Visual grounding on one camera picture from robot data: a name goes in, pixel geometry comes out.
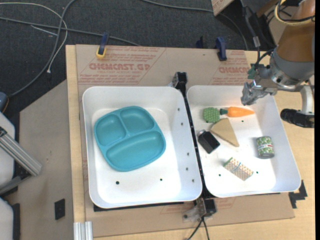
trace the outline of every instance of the blue plate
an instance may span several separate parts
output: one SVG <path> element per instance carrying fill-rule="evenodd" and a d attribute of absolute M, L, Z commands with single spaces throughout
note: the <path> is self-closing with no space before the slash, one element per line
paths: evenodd
<path fill-rule="evenodd" d="M 146 166 L 166 149 L 158 124 L 139 106 L 124 107 L 102 116 L 94 125 L 94 136 L 105 160 L 120 172 Z"/>

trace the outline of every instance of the brown triangular block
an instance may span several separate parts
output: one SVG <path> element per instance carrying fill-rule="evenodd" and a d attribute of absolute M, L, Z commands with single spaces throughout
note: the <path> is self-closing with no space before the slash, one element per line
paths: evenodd
<path fill-rule="evenodd" d="M 237 137 L 235 135 L 234 129 L 231 126 L 229 118 L 220 119 L 212 126 L 210 132 L 213 135 L 219 136 L 221 139 L 229 142 L 235 147 L 239 147 Z"/>

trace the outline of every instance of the dark background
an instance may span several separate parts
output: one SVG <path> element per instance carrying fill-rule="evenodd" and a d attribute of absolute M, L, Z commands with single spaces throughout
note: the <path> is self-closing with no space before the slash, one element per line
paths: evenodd
<path fill-rule="evenodd" d="M 71 0 L 0 0 L 0 17 L 32 23 L 58 26 L 60 19 L 53 12 L 35 5 L 1 4 L 6 2 L 33 3 L 46 6 L 61 15 Z M 212 10 L 211 0 L 150 0 L 153 2 Z M 213 49 L 217 37 L 223 37 L 226 48 L 255 50 L 252 35 L 243 17 L 240 0 L 234 0 L 218 16 L 210 12 L 166 8 L 139 0 L 77 0 L 66 11 L 64 20 L 70 29 L 125 39 L 147 47 L 195 48 L 200 37 Z M 258 28 L 273 43 L 264 16 Z M 57 33 L 56 29 L 43 28 Z M 67 45 L 98 45 L 99 35 L 68 32 Z M 65 37 L 61 31 L 58 47 Z M 261 50 L 271 48 L 260 36 Z M 28 88 L 11 96 L 34 79 L 48 62 L 56 36 L 29 24 L 0 19 L 0 92 L 10 96 L 4 115 L 11 119 L 66 79 L 65 47 L 62 47 L 51 67 L 51 74 L 41 76 Z M 109 45 L 130 46 L 124 41 L 110 39 Z"/>

